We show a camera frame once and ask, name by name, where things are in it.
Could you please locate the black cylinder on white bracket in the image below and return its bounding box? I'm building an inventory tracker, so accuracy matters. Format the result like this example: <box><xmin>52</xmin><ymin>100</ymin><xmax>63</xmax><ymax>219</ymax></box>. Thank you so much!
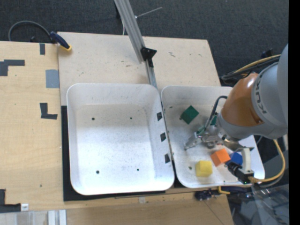
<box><xmin>226</xmin><ymin>147</ymin><xmax>255</xmax><ymax>185</ymax></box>

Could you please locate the green cube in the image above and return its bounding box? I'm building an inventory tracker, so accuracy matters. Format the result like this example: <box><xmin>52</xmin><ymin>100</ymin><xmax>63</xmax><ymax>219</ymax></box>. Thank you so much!
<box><xmin>180</xmin><ymin>105</ymin><xmax>200</xmax><ymax>125</ymax></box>

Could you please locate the yellow cube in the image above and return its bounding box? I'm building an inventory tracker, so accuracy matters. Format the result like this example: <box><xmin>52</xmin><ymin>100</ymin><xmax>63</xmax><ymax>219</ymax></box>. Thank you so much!
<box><xmin>195</xmin><ymin>160</ymin><xmax>214</xmax><ymax>178</ymax></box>

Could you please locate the blue cube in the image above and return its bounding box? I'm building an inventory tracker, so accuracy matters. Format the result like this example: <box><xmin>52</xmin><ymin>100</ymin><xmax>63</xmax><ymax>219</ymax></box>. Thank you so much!
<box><xmin>225</xmin><ymin>151</ymin><xmax>244</xmax><ymax>167</ymax></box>

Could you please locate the white plastic tray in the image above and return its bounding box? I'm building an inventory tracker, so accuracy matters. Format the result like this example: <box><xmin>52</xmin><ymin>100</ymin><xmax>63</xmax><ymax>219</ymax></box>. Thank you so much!
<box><xmin>161</xmin><ymin>85</ymin><xmax>266</xmax><ymax>189</ymax></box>
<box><xmin>66</xmin><ymin>82</ymin><xmax>175</xmax><ymax>196</ymax></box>

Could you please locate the orange cube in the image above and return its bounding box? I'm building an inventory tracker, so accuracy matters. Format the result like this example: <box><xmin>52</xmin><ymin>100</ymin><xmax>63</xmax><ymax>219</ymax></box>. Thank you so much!
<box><xmin>210</xmin><ymin>148</ymin><xmax>232</xmax><ymax>167</ymax></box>

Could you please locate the pale wood board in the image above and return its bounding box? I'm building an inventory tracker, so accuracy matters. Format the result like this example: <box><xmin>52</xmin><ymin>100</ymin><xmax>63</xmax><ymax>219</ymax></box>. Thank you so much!
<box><xmin>57</xmin><ymin>31</ymin><xmax>232</xmax><ymax>207</ymax></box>

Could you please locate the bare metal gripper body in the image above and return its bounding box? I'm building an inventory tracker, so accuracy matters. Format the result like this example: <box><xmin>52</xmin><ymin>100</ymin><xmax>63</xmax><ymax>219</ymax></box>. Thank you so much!
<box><xmin>198</xmin><ymin>124</ymin><xmax>245</xmax><ymax>150</ymax></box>

